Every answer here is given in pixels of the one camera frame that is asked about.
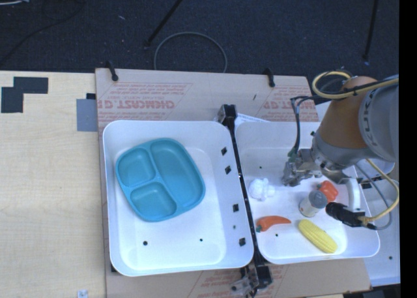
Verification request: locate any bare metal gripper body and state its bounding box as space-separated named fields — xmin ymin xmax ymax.
xmin=286 ymin=147 xmax=330 ymax=181

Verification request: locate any orange toy bell pepper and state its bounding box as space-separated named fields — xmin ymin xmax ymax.
xmin=317 ymin=179 xmax=339 ymax=203

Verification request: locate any small can grey lid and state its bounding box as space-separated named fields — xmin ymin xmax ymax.
xmin=298 ymin=189 xmax=328 ymax=218

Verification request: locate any white toy cauliflower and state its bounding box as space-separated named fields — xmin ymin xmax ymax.
xmin=248 ymin=177 xmax=276 ymax=201

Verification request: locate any orange toy chili pepper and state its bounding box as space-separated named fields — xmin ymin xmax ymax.
xmin=255 ymin=215 xmax=292 ymax=233

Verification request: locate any thin black rod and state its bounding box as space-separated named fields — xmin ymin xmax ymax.
xmin=227 ymin=116 xmax=263 ymax=269

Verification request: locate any yellow toy corn cob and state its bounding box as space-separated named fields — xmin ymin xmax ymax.
xmin=297 ymin=218 xmax=339 ymax=254

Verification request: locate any white plastic tray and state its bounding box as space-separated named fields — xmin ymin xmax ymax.
xmin=235 ymin=120 xmax=381 ymax=265
xmin=354 ymin=159 xmax=401 ymax=288
xmin=102 ymin=119 xmax=255 ymax=278

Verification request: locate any white paper sheet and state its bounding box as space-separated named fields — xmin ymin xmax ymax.
xmin=235 ymin=112 xmax=272 ymax=125

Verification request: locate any brown cardboard board red print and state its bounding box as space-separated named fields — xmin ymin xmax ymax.
xmin=94 ymin=67 xmax=373 ymax=298

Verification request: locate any blue divided plate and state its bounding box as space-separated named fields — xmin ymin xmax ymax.
xmin=114 ymin=137 xmax=207 ymax=223

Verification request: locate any black cylinder on white bracket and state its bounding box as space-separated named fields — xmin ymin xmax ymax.
xmin=324 ymin=177 xmax=367 ymax=228

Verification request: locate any black block with wires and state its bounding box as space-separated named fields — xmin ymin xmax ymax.
xmin=217 ymin=104 xmax=237 ymax=125
xmin=250 ymin=263 xmax=273 ymax=290

